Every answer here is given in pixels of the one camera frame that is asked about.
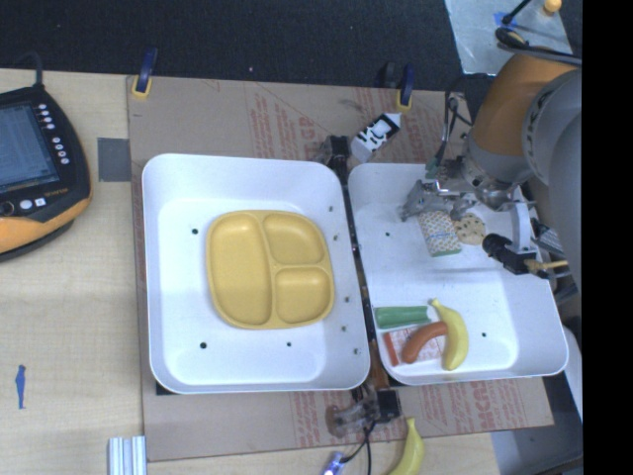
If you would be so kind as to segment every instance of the table surface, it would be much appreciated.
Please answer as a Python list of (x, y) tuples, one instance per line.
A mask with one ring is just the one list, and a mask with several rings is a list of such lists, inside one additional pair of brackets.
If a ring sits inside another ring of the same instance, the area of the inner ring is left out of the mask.
[[(30, 70), (0, 70), (0, 92), (34, 82)], [(98, 138), (129, 138), (126, 76), (45, 72), (44, 83), (81, 136), (94, 197), (66, 234), (0, 263), (0, 473), (104, 474), (109, 438), (143, 434), (131, 184), (99, 182), (96, 167)], [(424, 442), (425, 475), (498, 473), (488, 433)], [(372, 473), (388, 473), (403, 443), (372, 443)], [(333, 450), (152, 462), (147, 473), (318, 474)], [(361, 452), (345, 474), (367, 473), (367, 464)]]

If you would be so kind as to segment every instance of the blue tape mark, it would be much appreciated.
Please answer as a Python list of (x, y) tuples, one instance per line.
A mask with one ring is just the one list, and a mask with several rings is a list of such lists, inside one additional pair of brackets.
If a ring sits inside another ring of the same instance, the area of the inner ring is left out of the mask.
[(504, 25), (501, 21), (503, 19), (503, 16), (505, 16), (506, 14), (506, 12), (495, 12), (495, 23), (497, 23), (498, 27), (506, 27), (512, 29), (517, 25), (514, 18), (512, 18), (512, 21), (510, 21), (509, 25)]
[(27, 367), (23, 364), (18, 366), (18, 374), (16, 375), (16, 387), (18, 389), (18, 405), (20, 410), (24, 410), (26, 407), (24, 406), (24, 388), (27, 385), (27, 377), (25, 372), (27, 371)]

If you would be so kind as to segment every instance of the white tray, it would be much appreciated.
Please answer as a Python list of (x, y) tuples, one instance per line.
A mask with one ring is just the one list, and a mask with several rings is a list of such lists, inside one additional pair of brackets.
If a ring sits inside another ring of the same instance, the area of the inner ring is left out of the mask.
[[(350, 173), (349, 193), (369, 296), (373, 308), (428, 305), (437, 298), (461, 313), (470, 348), (464, 363), (453, 371), (442, 369), (438, 355), (394, 366), (378, 330), (387, 371), (407, 385), (562, 371), (568, 346), (548, 281), (511, 274), (480, 245), (463, 244), (460, 253), (431, 257), (416, 218), (401, 221), (398, 207), (424, 173), (423, 165), (390, 163), (367, 163)], [(509, 213), (485, 206), (472, 212), (485, 222), (487, 233), (511, 238)], [(430, 306), (428, 315), (438, 320)]]
[[(369, 348), (340, 183), (315, 162), (163, 154), (142, 174), (149, 359), (182, 394), (351, 389)], [(328, 244), (335, 297), (308, 326), (233, 327), (216, 312), (205, 236), (219, 215), (282, 210), (310, 218)]]

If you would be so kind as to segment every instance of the yellow plate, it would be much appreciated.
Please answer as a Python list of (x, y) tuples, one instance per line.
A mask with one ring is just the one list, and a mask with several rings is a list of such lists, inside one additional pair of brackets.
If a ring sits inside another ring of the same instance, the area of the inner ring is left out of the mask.
[(245, 210), (216, 218), (207, 232), (207, 277), (218, 313), (246, 329), (305, 326), (334, 301), (327, 244), (297, 213)]

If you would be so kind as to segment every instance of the blue clamp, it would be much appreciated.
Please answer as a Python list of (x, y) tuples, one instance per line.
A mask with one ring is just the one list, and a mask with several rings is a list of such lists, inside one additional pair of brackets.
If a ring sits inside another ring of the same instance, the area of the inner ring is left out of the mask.
[(140, 66), (140, 74), (135, 76), (132, 84), (132, 93), (139, 98), (146, 98), (151, 89), (151, 73), (156, 65), (158, 48), (152, 46), (145, 50)]
[(413, 103), (413, 99), (411, 94), (413, 92), (413, 65), (407, 63), (405, 65), (405, 69), (403, 71), (403, 78), (398, 85), (398, 99), (396, 101), (396, 106), (398, 110), (401, 112), (406, 112), (411, 108), (411, 104)]

